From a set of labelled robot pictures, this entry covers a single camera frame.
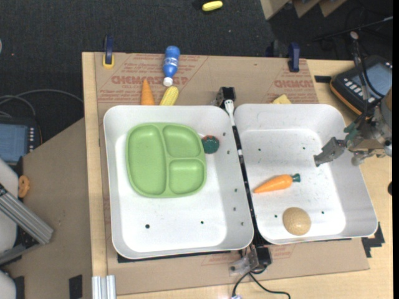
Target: electronic device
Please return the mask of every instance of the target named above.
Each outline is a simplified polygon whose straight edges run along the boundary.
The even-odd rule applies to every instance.
[[[392,64],[379,55],[371,55],[363,61],[363,66],[369,81],[367,89],[370,96],[367,116],[370,116],[373,107],[391,89]],[[334,76],[330,82],[330,89],[356,114],[360,115],[364,112],[365,102],[358,68],[354,67]]]
[[[8,165],[15,166],[40,144],[41,134],[35,120],[0,116],[0,158]]]

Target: green plastic plate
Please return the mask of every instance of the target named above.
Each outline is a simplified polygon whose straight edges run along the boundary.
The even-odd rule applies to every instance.
[[[201,138],[192,128],[175,123],[133,127],[126,140],[127,172],[136,192],[147,197],[182,197],[206,182]]]

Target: black cable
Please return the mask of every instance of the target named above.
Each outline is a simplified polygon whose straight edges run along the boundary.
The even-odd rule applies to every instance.
[[[266,269],[266,267],[265,267],[264,269],[262,269],[261,271],[258,271],[258,272],[247,272],[247,273],[245,273],[243,276],[241,276],[241,278],[240,278],[240,279],[236,282],[236,284],[234,285],[233,291],[232,291],[232,293],[231,293],[231,297],[234,298],[234,297],[236,296],[236,290],[237,290],[237,287],[238,287],[238,285],[240,284],[240,282],[241,282],[245,277],[250,276],[250,277],[256,282],[256,284],[257,284],[258,286],[260,286],[265,292],[273,293],[273,294],[275,294],[275,295],[286,295],[286,296],[288,297],[288,299],[291,299],[291,296],[290,296],[289,293],[287,293],[287,292],[282,292],[282,291],[269,290],[269,289],[267,289],[266,287],[262,286],[261,283],[258,282],[258,281],[256,280],[256,278],[254,277],[253,274],[260,274],[260,273],[263,273],[263,271],[265,271],[265,269]]]
[[[353,61],[355,63],[355,68],[357,69],[358,76],[359,76],[359,79],[360,79],[360,84],[361,84],[361,87],[362,87],[363,103],[364,103],[363,112],[362,112],[362,114],[360,114],[358,116],[358,118],[356,119],[355,122],[357,123],[358,121],[360,121],[360,125],[362,125],[364,123],[364,121],[366,120],[366,118],[367,118],[368,98],[369,98],[369,96],[368,96],[367,83],[366,83],[365,78],[363,76],[363,70],[360,67],[362,59],[360,57],[360,51],[358,49],[358,43],[357,43],[356,40],[353,40],[353,42],[352,42],[352,53],[353,53]]]
[[[256,278],[252,275],[251,272],[249,272],[249,276],[251,276],[251,278],[257,283],[257,285],[260,286],[265,292],[274,293],[275,295],[286,295],[288,297],[288,299],[291,299],[290,294],[287,292],[277,292],[277,291],[269,290],[269,289],[265,288],[264,286],[262,286],[261,283],[256,280]]]
[[[340,32],[333,33],[333,34],[327,34],[327,35],[324,35],[324,36],[315,37],[315,38],[312,39],[312,42],[319,41],[320,42],[320,48],[322,50],[330,50],[330,49],[332,49],[334,47],[334,37],[343,37],[347,41],[347,39],[346,39],[347,34],[349,32],[351,32],[351,31],[359,31],[359,32],[364,31],[364,32],[372,33],[372,32],[370,32],[368,27],[379,24],[380,26],[377,29],[377,30],[379,30],[384,25],[384,23],[386,23],[388,21],[391,21],[393,19],[393,16],[386,15],[386,14],[383,14],[381,12],[377,12],[377,11],[374,11],[374,10],[367,9],[360,1],[356,1],[356,2],[358,2],[360,6],[354,7],[351,10],[349,10],[349,12],[347,13],[347,15],[345,17],[344,30],[342,30]],[[353,27],[352,29],[349,29],[349,21],[350,21],[350,18],[353,16],[353,13],[355,11],[359,11],[359,15],[353,17],[354,19],[356,19],[356,24],[355,24],[355,27]],[[382,20],[380,20],[380,21],[367,23],[370,14],[376,14],[376,15],[379,15],[379,16],[383,16],[384,18]],[[339,60],[338,52],[336,51],[336,49],[334,49],[334,50],[335,50],[335,53],[336,53],[335,56]]]
[[[382,16],[382,17],[388,17],[388,16],[390,15],[390,14],[387,14],[387,13],[385,13],[385,12],[381,12],[381,11],[369,9],[369,8],[368,8],[366,5],[364,5],[364,3],[363,3],[362,1],[360,1],[360,0],[353,0],[353,1],[359,3],[359,4],[360,4],[360,7],[364,8],[367,12],[370,12],[370,13],[373,13],[373,14],[376,14],[376,15]]]
[[[6,102],[11,101],[11,100],[18,100],[18,101],[24,102],[27,106],[29,106],[29,108],[32,110],[33,116],[36,116],[36,111],[35,111],[33,105],[30,104],[30,103],[29,103],[27,100],[25,100],[24,98],[21,98],[21,97],[19,97],[19,96],[17,96],[17,95],[3,95],[3,96],[0,97],[0,100],[3,99],[3,98],[4,98],[5,100],[1,101],[1,102],[0,102],[0,105],[5,104]]]
[[[23,96],[23,95],[28,95],[28,94],[32,94],[32,93],[41,93],[41,92],[54,92],[54,93],[64,94],[64,95],[67,95],[67,96],[69,96],[69,97],[72,97],[72,98],[78,100],[79,102],[83,103],[83,100],[82,100],[80,97],[77,97],[77,96],[74,95],[74,94],[71,94],[71,93],[69,93],[69,92],[62,91],[62,90],[53,90],[53,89],[51,89],[51,88],[44,88],[44,89],[41,89],[41,90],[27,91],[27,92],[20,93],[20,94],[18,94],[17,96],[18,96],[18,97],[21,97],[21,96]]]
[[[12,116],[10,114],[8,114],[7,112],[3,112],[3,111],[0,111],[0,116],[12,118]]]
[[[368,79],[367,68],[366,68],[366,66],[365,66],[365,64],[364,64],[364,59],[361,59],[360,63],[361,63],[361,65],[362,65],[363,74],[364,74],[364,77],[365,77],[365,80],[366,80],[366,82],[367,82],[368,87],[371,88],[371,90],[372,90],[375,94],[377,94],[378,96],[384,97],[384,94],[381,94],[379,91],[377,91],[377,90],[375,89],[375,87],[372,85],[372,83],[370,82],[370,80]]]

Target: toy carrot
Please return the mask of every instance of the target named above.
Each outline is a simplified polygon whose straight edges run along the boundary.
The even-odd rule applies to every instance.
[[[293,176],[288,174],[276,176],[257,187],[254,192],[271,192],[278,189],[288,188],[292,185],[292,182],[300,182],[299,174]]]
[[[143,81],[142,101],[140,104],[141,105],[155,105],[154,96],[152,95],[150,84],[148,84],[148,81],[146,78]]]

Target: water bottle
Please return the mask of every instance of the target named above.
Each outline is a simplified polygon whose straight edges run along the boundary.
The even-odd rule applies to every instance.
[[[169,45],[165,51],[165,59],[163,60],[163,73],[165,78],[163,84],[170,87],[173,84],[173,76],[177,72],[179,63],[180,49],[174,45]]]

